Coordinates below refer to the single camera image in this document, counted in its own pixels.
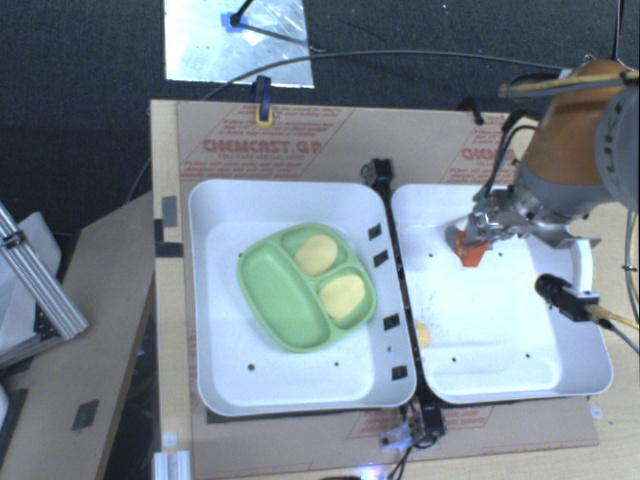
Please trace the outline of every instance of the yellow food item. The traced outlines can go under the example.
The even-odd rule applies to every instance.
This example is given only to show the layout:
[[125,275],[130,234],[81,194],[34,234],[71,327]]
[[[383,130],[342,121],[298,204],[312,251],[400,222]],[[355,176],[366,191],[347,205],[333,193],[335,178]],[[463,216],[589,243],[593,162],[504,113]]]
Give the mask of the yellow food item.
[[365,286],[362,278],[349,274],[331,281],[318,294],[324,309],[329,316],[340,320],[348,316],[365,296]]
[[420,350],[424,350],[431,343],[431,334],[429,333],[429,328],[422,322],[416,322],[416,334],[418,335]]
[[309,238],[293,256],[300,270],[308,276],[324,274],[338,257],[338,244],[327,235],[315,235]]

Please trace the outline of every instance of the red object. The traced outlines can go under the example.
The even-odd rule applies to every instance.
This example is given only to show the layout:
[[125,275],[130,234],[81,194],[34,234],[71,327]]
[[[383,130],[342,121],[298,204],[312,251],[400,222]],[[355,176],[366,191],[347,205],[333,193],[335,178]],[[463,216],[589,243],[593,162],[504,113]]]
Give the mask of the red object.
[[453,250],[465,267],[477,267],[489,247],[489,242],[471,247],[464,244],[466,236],[467,234],[464,231],[458,231],[456,233],[456,243]]

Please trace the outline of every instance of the green plate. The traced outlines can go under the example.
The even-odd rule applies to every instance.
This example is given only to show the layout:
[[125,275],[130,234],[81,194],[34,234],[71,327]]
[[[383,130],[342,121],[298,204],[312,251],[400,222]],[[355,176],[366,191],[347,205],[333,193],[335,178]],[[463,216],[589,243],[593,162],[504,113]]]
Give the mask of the green plate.
[[[293,256],[315,235],[331,237],[338,244],[338,255],[325,273],[310,277],[300,270]],[[318,293],[350,274],[364,281],[364,299],[346,317],[333,319]],[[238,280],[265,329],[294,352],[311,352],[339,340],[365,323],[377,305],[373,283],[360,260],[337,233],[318,223],[287,228],[253,244],[240,257]]]

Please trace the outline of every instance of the yellow clip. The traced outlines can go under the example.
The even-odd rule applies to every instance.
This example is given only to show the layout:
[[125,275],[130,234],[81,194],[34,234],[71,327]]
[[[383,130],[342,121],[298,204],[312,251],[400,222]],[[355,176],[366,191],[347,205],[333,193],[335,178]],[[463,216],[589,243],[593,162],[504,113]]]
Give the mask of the yellow clip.
[[273,109],[269,108],[269,118],[266,121],[260,120],[260,105],[256,105],[256,125],[261,130],[266,130],[267,128],[271,128],[273,124]]

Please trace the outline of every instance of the transparent plastic sheet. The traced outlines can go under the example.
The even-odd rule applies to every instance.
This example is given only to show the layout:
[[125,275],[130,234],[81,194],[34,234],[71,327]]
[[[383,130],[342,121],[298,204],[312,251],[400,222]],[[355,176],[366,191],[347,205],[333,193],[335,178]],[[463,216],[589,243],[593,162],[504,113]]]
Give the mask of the transparent plastic sheet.
[[[244,1],[165,0],[168,80],[228,82],[264,64],[309,55],[302,0],[255,0],[243,15],[245,28],[232,28],[228,18]],[[263,74],[273,85],[313,88],[309,62]]]

